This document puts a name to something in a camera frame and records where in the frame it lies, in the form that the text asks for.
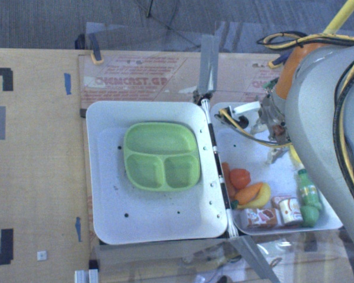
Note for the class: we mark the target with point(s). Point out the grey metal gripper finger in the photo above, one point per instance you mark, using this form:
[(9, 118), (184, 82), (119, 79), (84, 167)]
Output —
[(258, 128), (275, 155)]

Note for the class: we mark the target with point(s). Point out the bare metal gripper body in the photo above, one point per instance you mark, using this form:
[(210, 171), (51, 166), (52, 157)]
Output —
[(273, 119)]

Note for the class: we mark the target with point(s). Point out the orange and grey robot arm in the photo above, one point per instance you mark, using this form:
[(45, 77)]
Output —
[(312, 113)]

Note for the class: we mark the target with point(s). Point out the white plastic tray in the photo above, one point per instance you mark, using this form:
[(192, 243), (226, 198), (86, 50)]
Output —
[(153, 214), (253, 155)]

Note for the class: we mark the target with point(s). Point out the red tomato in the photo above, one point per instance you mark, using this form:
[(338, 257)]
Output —
[(239, 178)]

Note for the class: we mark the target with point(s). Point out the yellow banana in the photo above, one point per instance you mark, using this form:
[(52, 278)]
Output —
[(262, 198)]

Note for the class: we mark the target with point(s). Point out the brown and white carton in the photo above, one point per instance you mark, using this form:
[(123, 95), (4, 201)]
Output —
[(278, 200)]

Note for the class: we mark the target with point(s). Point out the orange carrot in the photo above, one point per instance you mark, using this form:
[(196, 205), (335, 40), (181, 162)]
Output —
[(247, 194), (226, 175)]

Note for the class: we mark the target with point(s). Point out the green plastic bottle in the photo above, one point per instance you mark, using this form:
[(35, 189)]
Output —
[(308, 190)]

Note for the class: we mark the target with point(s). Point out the thin black and white rod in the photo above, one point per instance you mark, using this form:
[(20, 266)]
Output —
[(216, 155)]

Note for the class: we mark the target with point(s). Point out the white and orange can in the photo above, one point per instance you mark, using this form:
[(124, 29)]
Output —
[(290, 211)]

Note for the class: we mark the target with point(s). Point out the brown and white packet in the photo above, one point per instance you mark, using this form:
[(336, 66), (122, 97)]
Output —
[(261, 218)]

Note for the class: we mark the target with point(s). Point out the green divided plate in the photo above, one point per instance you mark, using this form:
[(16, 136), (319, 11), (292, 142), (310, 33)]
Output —
[(160, 140)]

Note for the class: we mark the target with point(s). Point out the black cylinder on white bracket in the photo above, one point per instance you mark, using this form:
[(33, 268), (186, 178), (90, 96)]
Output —
[(244, 108)]

